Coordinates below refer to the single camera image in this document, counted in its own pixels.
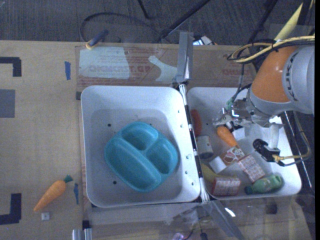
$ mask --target green bottle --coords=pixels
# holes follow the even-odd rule
[[[244,191],[247,195],[263,194],[272,190],[277,190],[283,185],[283,179],[278,175],[270,175],[268,177],[260,178],[251,186],[246,186]]]

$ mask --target gray carpet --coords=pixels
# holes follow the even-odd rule
[[[146,19],[137,0],[0,0],[0,40],[88,41],[104,29],[105,42],[154,43],[161,31],[168,29],[200,0],[142,0],[151,19]],[[274,38],[303,0],[279,0],[264,29],[256,39]],[[263,13],[266,0],[211,0],[178,29],[206,35],[220,45],[244,45]],[[90,15],[105,12],[86,22]],[[315,9],[306,24],[315,26]],[[299,35],[307,35],[302,29]],[[178,43],[175,32],[163,42]],[[314,117],[301,115],[314,151]],[[315,190],[314,156],[307,161]],[[302,192],[308,193],[303,178]]]

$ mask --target small carton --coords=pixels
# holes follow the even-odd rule
[[[200,159],[209,159],[214,156],[211,146],[211,140],[208,135],[202,135],[195,138]]]
[[[252,183],[266,175],[264,170],[251,154],[244,156],[237,163]]]
[[[216,177],[212,184],[213,196],[236,196],[239,192],[241,181],[237,177]]]
[[[239,146],[234,146],[228,149],[226,152],[222,153],[221,155],[217,156],[209,165],[214,170],[216,174],[220,173],[222,170],[237,162],[239,159],[245,156],[245,153],[240,149]]]

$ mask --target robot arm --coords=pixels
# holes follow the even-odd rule
[[[245,99],[223,109],[213,125],[236,126],[269,120],[284,111],[315,114],[315,46],[288,46],[272,51],[262,63]]]

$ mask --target wooden table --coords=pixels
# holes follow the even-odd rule
[[[161,75],[159,67],[147,61],[144,56],[153,54],[162,63],[177,66],[178,45],[116,43],[105,46],[123,48],[131,56],[130,69],[133,71],[130,76],[134,78],[130,80],[130,85],[143,85],[142,78],[146,77],[144,73],[150,73],[147,78],[150,82],[146,85],[160,84],[156,81]],[[119,79],[96,79],[97,82],[91,82],[85,77],[79,77],[79,54],[83,47],[84,43],[79,42],[0,41],[1,58],[13,57],[21,60],[21,76],[19,70],[15,71],[17,76],[13,76],[12,63],[4,60],[0,63],[0,90],[5,90],[0,92],[0,101],[6,101],[8,95],[14,97],[5,104],[6,109],[11,109],[13,114],[0,117],[0,214],[12,214],[12,194],[21,196],[21,217],[16,217],[11,223],[0,224],[1,239],[23,237],[26,240],[67,240],[71,239],[73,229],[82,228],[83,219],[86,219],[86,199],[82,195],[85,183],[82,129],[79,124],[80,101],[77,99],[77,91],[81,92],[93,83],[105,84],[104,81],[111,85],[126,83]],[[226,55],[235,49],[235,46],[223,45],[195,47],[195,80],[190,81],[190,84],[236,87],[240,67],[225,60]],[[251,79],[250,70],[246,69],[245,82],[250,82]],[[46,189],[67,174],[72,176],[73,181],[67,183],[65,193],[42,211],[33,212],[35,204]],[[74,193],[75,184],[79,187],[79,204]],[[42,220],[42,212],[49,212],[50,219]],[[304,217],[300,213],[298,216],[299,221],[296,223],[299,225],[300,236],[307,239],[310,234]],[[107,235],[119,235],[120,232],[116,230],[119,229],[124,234],[121,239],[139,239],[146,232],[145,226],[141,224],[131,226],[136,230],[133,235],[128,235],[128,231],[120,224],[113,227],[113,231],[109,230]],[[171,231],[168,229],[162,233],[170,236]],[[157,230],[152,234],[148,231],[151,239],[158,239],[159,234]]]

